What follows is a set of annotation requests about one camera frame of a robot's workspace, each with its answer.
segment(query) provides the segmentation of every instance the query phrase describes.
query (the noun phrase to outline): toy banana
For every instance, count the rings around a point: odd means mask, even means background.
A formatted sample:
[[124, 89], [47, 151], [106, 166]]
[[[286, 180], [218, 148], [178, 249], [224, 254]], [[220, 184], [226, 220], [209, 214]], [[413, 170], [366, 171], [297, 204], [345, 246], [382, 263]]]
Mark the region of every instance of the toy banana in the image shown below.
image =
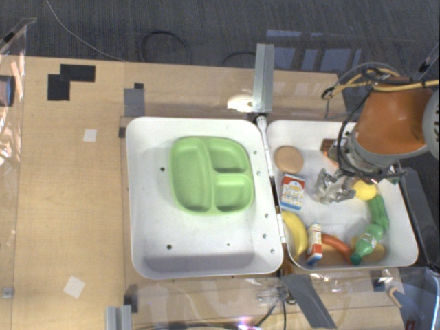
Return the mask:
[[307, 231], [298, 215], [292, 212], [281, 212], [285, 225], [289, 228], [294, 236], [295, 256], [298, 260], [299, 256], [307, 249], [308, 238]]

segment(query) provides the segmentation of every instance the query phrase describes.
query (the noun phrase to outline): green plate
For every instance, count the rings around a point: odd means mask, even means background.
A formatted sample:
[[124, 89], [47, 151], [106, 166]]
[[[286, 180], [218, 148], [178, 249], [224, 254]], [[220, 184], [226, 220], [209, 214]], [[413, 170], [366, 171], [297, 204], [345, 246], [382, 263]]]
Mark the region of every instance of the green plate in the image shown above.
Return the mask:
[[220, 137], [184, 137], [170, 152], [170, 181], [186, 212], [240, 212], [254, 201], [254, 178], [246, 150]]

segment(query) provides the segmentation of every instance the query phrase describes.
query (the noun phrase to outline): toy cucumber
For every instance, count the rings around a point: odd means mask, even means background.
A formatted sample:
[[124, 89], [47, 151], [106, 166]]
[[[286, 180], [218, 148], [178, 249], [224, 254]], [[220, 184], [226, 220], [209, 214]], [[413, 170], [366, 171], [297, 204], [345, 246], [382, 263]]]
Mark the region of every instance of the toy cucumber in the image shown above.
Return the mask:
[[370, 209], [372, 222], [388, 230], [390, 228], [390, 219], [386, 214], [384, 198], [381, 195], [376, 195], [368, 200], [367, 204]]

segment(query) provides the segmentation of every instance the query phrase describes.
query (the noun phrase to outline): round cookie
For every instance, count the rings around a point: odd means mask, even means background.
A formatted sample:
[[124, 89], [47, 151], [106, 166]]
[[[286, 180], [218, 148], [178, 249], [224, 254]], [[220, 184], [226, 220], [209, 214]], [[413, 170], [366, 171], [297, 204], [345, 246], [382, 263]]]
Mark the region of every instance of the round cookie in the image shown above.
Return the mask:
[[304, 166], [304, 159], [298, 149], [282, 146], [275, 152], [275, 165], [284, 173], [296, 174]]

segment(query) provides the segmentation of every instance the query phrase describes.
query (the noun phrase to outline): beige tabletop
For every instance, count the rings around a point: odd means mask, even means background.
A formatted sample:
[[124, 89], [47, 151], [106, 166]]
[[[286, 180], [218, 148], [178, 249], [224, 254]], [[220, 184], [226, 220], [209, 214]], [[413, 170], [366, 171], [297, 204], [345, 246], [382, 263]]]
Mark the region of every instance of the beige tabletop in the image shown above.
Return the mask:
[[[47, 101], [47, 75], [59, 74], [61, 63], [95, 65], [96, 81], [71, 82], [70, 101]], [[134, 83], [144, 84], [147, 115], [242, 118], [226, 111], [227, 101], [251, 94], [253, 80], [251, 69], [27, 57], [15, 295], [0, 300], [5, 319], [0, 328], [104, 329], [106, 307], [121, 306], [133, 280], [156, 304], [168, 307], [162, 315], [160, 308], [133, 315], [135, 324], [160, 317], [191, 320], [195, 309], [209, 321], [236, 318], [225, 309], [243, 304], [246, 297], [255, 299], [249, 279], [188, 280], [177, 286], [127, 275], [124, 153], [118, 133], [124, 89]], [[281, 117], [319, 117], [325, 108], [319, 94], [335, 80], [333, 74], [276, 71], [274, 107], [287, 108]], [[342, 99], [332, 111], [345, 111]], [[95, 141], [84, 141], [86, 130], [96, 130]], [[396, 271], [388, 273], [397, 278]], [[373, 292], [368, 273], [333, 276], [346, 287], [335, 293], [322, 280], [314, 284], [340, 329], [401, 329], [398, 308], [387, 294]], [[77, 298], [64, 291], [71, 277], [84, 283]], [[248, 310], [249, 316], [259, 317], [267, 308], [249, 300]], [[287, 311], [288, 329], [309, 329], [298, 305]], [[282, 321], [277, 308], [264, 329], [282, 329]]]

